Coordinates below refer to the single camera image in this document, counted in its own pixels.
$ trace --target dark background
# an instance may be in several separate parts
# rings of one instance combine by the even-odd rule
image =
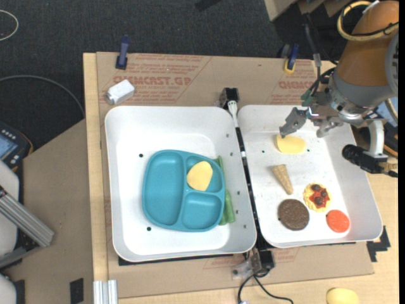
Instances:
[[[83,53],[118,51],[124,34],[130,53],[275,58],[284,44],[297,43],[299,57],[311,58],[297,4],[271,22],[263,0],[222,0],[198,10],[200,1],[0,0],[0,10],[20,23],[14,36],[0,41],[0,121],[24,133],[35,149],[79,122],[79,106],[56,84],[1,79],[45,77],[84,107]],[[336,31],[337,15],[328,17],[320,6],[311,18],[325,51],[338,60],[346,42]],[[0,13],[0,39],[14,26]]]

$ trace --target blue plate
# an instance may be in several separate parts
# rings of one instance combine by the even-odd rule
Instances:
[[[207,161],[213,176],[206,191],[187,184],[187,172]],[[189,232],[208,231],[218,225],[225,203],[225,181],[214,160],[195,153],[163,150],[149,159],[142,185],[142,209],[154,224]]]

